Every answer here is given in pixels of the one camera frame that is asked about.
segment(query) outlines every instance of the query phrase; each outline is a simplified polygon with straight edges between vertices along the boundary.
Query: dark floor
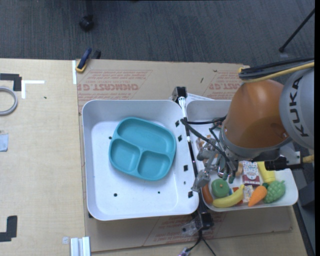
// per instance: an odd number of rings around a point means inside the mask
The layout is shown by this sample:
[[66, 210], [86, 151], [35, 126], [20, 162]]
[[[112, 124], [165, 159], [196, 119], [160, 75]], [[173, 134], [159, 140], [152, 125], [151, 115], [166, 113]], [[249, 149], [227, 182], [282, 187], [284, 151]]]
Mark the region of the dark floor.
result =
[[[0, 58], [75, 60], [92, 47], [101, 59], [254, 67], [315, 54], [315, 15], [279, 52], [315, 0], [92, 2], [94, 27], [84, 32], [86, 1], [1, 0]], [[314, 167], [294, 175], [303, 188], [314, 181]], [[307, 252], [315, 255], [314, 205], [298, 202], [294, 210]]]

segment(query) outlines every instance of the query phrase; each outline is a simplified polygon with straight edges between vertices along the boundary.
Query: blue divided plate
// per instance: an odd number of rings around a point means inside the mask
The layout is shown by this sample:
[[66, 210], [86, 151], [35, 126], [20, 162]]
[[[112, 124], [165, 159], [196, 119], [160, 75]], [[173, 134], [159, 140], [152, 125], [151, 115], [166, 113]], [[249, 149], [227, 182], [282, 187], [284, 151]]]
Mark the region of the blue divided plate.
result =
[[167, 128], [137, 117], [123, 119], [109, 147], [114, 168], [126, 174], [157, 181], [169, 172], [176, 153], [176, 139]]

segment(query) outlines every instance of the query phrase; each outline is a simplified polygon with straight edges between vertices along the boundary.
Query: white tray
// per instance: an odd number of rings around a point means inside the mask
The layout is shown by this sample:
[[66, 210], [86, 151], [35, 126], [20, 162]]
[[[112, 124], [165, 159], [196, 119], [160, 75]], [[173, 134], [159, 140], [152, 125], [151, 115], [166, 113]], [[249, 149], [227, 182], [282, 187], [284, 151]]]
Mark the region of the white tray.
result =
[[[112, 167], [108, 156], [110, 137], [127, 117], [154, 122], [174, 134], [176, 153], [164, 178], [147, 181]], [[181, 118], [180, 106], [171, 100], [92, 100], [83, 106], [87, 208], [95, 219], [187, 215], [198, 208], [198, 194], [189, 196], [195, 174], [185, 127], [181, 123], [176, 126]]]
[[[194, 101], [191, 101], [186, 106], [186, 115], [189, 121], [193, 121], [193, 122], [210, 121], [214, 118], [224, 117], [228, 113], [230, 103], [231, 103], [230, 100], [194, 100]], [[209, 128], [212, 127], [212, 125], [210, 124], [194, 125], [193, 124], [192, 127], [196, 129], [198, 132], [200, 132], [202, 135], [206, 136], [210, 134]], [[191, 134], [190, 137], [191, 137], [191, 140], [193, 141], [192, 149], [196, 157], [198, 154], [198, 149], [194, 142], [196, 141], [197, 137], [193, 134]], [[196, 160], [196, 165], [197, 165], [198, 171], [203, 170], [205, 168], [202, 161]], [[211, 174], [210, 178], [211, 180], [209, 184], [211, 184], [211, 182], [215, 179], [220, 179], [218, 177], [217, 172], [214, 172], [213, 174]], [[214, 207], [212, 204], [207, 204], [206, 202], [204, 203], [209, 209], [215, 212], [256, 209], [256, 208], [264, 208], [264, 207], [291, 206], [295, 204], [298, 200], [299, 192], [298, 192], [298, 188], [296, 186], [296, 182], [293, 177], [292, 171], [290, 169], [276, 171], [275, 178], [278, 181], [284, 180], [285, 181], [284, 184], [286, 187], [286, 191], [283, 197], [275, 202], [272, 202], [272, 203], [260, 202], [251, 207], [248, 207], [248, 203], [242, 203], [242, 204], [237, 204], [228, 208], [217, 208], [217, 207]], [[230, 188], [239, 187], [241, 184], [242, 184], [242, 177], [238, 176], [234, 179], [232, 184], [229, 184], [229, 187]]]

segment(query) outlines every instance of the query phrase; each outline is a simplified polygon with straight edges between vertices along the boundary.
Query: white ring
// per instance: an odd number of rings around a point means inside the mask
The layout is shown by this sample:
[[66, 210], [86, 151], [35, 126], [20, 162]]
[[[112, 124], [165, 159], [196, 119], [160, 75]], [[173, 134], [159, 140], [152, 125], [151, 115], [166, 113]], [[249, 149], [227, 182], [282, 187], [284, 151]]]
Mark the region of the white ring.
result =
[[0, 92], [7, 92], [7, 93], [11, 94], [12, 97], [14, 98], [14, 103], [13, 103], [12, 107], [10, 107], [8, 110], [0, 111], [0, 116], [6, 116], [6, 115], [11, 114], [16, 109], [16, 107], [18, 105], [18, 98], [17, 98], [16, 93], [7, 87], [0, 86]]

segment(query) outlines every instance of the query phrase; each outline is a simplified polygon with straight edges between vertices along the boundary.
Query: toy banana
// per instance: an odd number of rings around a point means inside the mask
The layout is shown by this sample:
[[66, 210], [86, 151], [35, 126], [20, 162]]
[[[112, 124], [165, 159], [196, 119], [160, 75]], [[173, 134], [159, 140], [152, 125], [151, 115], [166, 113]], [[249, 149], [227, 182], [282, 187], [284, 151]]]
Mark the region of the toy banana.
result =
[[244, 198], [244, 184], [241, 184], [233, 194], [226, 197], [217, 198], [213, 200], [212, 205], [217, 208], [226, 208], [234, 206]]

